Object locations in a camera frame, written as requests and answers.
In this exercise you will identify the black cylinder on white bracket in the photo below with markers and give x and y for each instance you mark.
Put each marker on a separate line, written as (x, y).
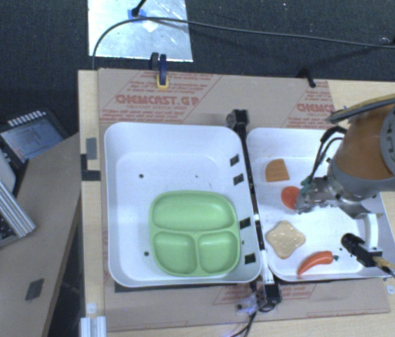
(358, 246)

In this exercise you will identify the beige toast slice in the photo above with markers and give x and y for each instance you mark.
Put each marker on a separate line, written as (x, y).
(285, 239)

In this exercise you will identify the white plastic tray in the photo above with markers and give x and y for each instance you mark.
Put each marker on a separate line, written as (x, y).
(179, 167)
(323, 230)

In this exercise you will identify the red round toy food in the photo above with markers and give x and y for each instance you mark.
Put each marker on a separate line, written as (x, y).
(289, 196)

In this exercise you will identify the orange carrot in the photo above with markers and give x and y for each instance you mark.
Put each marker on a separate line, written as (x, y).
(314, 260)

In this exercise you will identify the brown cardboard board red print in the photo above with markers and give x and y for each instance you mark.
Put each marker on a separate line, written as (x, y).
(197, 97)

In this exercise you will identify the orange bread slice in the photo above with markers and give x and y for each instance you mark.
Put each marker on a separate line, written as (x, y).
(276, 170)

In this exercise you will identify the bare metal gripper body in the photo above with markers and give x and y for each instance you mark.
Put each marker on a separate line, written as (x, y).
(318, 195)

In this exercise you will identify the green divided plate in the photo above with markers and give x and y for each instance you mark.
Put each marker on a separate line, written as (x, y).
(193, 234)

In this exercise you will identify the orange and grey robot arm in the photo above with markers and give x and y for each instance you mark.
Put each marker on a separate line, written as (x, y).
(369, 153)

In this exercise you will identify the thin black and white rod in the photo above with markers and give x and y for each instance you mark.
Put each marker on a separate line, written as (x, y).
(252, 195)

